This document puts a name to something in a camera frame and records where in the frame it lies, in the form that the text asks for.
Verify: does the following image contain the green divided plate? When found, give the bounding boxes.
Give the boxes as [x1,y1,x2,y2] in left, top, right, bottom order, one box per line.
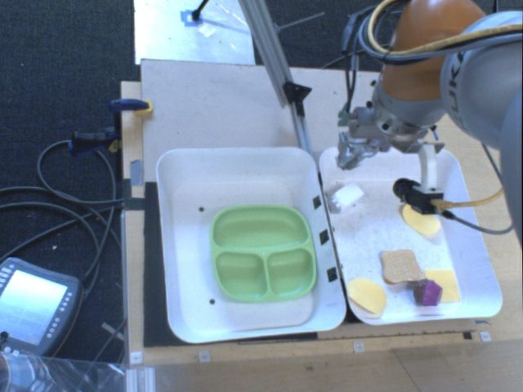
[209,204,318,304]

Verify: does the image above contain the brown bread slice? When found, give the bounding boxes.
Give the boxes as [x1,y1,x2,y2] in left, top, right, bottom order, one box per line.
[379,249,425,286]

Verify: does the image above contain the small white bottle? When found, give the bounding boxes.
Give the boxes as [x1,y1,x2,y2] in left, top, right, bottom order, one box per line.
[329,182,365,214]

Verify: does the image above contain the purple grapes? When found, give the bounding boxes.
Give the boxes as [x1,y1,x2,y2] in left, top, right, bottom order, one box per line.
[413,278,444,307]

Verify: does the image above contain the yellow square cheese slice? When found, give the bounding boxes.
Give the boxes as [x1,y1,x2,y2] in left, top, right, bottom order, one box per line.
[424,269,462,304]

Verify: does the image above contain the black cylinder on white bracket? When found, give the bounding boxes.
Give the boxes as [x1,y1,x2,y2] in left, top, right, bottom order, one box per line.
[392,143,446,216]

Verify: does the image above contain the yellow round slice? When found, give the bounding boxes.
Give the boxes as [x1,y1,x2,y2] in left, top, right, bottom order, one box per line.
[401,204,442,238]

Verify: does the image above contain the yellow oval slice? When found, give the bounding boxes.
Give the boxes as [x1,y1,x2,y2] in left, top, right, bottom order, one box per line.
[346,277,388,320]

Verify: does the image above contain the white plastic tray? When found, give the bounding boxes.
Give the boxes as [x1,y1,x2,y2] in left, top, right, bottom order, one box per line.
[318,145,504,327]
[155,145,349,345]

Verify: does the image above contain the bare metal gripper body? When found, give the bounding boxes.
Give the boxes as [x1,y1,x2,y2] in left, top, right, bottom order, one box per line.
[346,106,435,155]

